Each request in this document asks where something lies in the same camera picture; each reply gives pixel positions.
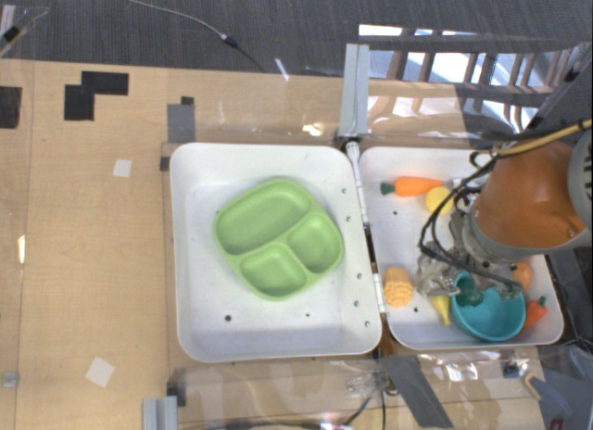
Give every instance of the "gray carpet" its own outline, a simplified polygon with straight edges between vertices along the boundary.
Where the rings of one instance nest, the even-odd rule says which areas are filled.
[[[265,70],[339,74],[359,23],[590,41],[591,0],[142,0],[230,34]],[[40,59],[258,70],[197,23],[121,0],[0,0],[48,6]]]

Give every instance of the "green divided plate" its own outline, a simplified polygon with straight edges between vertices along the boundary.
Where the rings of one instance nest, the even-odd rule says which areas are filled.
[[[334,269],[344,242],[323,207],[300,184],[276,179],[243,193],[214,220],[214,239],[257,295],[282,300]]]

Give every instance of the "teal bowl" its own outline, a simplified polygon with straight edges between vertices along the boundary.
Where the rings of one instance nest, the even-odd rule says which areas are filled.
[[[455,278],[455,285],[467,272]],[[479,305],[461,306],[458,296],[450,301],[451,320],[468,335],[482,341],[506,341],[519,334],[525,323],[525,298],[520,293],[513,299],[502,299],[495,286],[483,292],[484,300]]]

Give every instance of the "wooden table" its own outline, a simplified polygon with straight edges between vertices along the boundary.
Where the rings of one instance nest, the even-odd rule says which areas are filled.
[[[20,374],[16,391],[0,388],[0,426],[138,429],[142,399],[165,395],[175,358],[170,353],[179,352],[176,342],[171,343],[174,333],[168,335],[159,169],[167,141],[167,105],[179,104],[182,96],[195,99],[198,140],[323,144],[337,127],[341,80],[291,77],[287,82],[264,74],[0,62],[0,85],[22,87],[25,99],[19,128],[0,131],[0,152],[6,158],[0,190],[11,197],[26,195],[27,186],[29,191],[28,201],[13,207],[20,215],[16,224],[26,224],[22,302],[0,290],[0,351],[11,350],[0,354],[0,371],[18,365]],[[64,86],[80,84],[83,70],[129,73],[130,92],[96,96],[95,121],[64,121]],[[302,125],[319,120],[324,135],[302,134]],[[252,126],[259,132],[252,132]],[[15,142],[31,148],[29,158],[11,157]],[[119,159],[132,162],[129,177],[114,176]],[[12,240],[1,238],[3,243]],[[8,287],[19,288],[19,280]],[[13,346],[18,333],[19,346]],[[520,353],[538,369],[534,349]],[[95,358],[115,367],[106,386],[85,378]],[[183,356],[175,359],[182,362]],[[294,406],[270,391],[271,364],[233,370],[230,364],[213,368],[186,358],[184,365],[196,376],[233,376],[221,394],[225,415],[248,417],[262,409],[275,409],[275,415],[293,412]],[[291,369],[288,362],[281,365]],[[287,371],[294,388],[310,391],[311,398],[318,398],[315,392],[324,389],[322,382],[344,385],[343,375],[328,373],[333,368],[323,360],[294,366]],[[518,379],[452,385],[427,372],[459,427],[489,422],[490,428],[541,428],[537,403]],[[198,382],[195,395],[203,395],[200,386],[209,391],[208,382]],[[245,389],[249,394],[242,394]],[[328,398],[327,410],[340,410],[332,408],[339,401],[339,395]],[[401,398],[389,398],[387,404],[388,428],[415,428]],[[346,408],[353,406],[354,401]],[[357,428],[380,428],[376,401],[371,407],[356,421]],[[200,412],[207,416],[204,402],[189,402],[180,410],[181,421],[197,422]]]

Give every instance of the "white tray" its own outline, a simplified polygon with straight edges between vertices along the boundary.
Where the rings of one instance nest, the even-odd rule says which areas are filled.
[[[214,243],[217,210],[271,178],[306,187],[344,239],[338,267],[284,301],[256,296]],[[382,332],[351,165],[322,146],[188,144],[170,161],[178,336],[207,362],[362,354]]]
[[[389,266],[402,267],[414,280],[418,269],[418,240],[429,212],[423,196],[383,196],[381,182],[395,180],[398,176],[422,176],[439,180],[463,178],[475,171],[469,163],[467,150],[375,147],[367,150],[360,159],[364,183],[364,196],[371,222],[372,239],[377,265],[381,273]],[[445,247],[452,245],[448,231],[448,215],[437,223],[438,237]],[[561,309],[548,266],[543,257],[533,257],[531,266],[534,278],[525,298],[547,298],[548,313],[537,324],[496,348],[520,345],[547,345],[557,341],[564,326]],[[389,327],[402,345],[415,350],[451,348],[488,348],[490,345],[462,332],[455,324],[444,326],[427,298],[414,294],[407,307],[387,306]]]

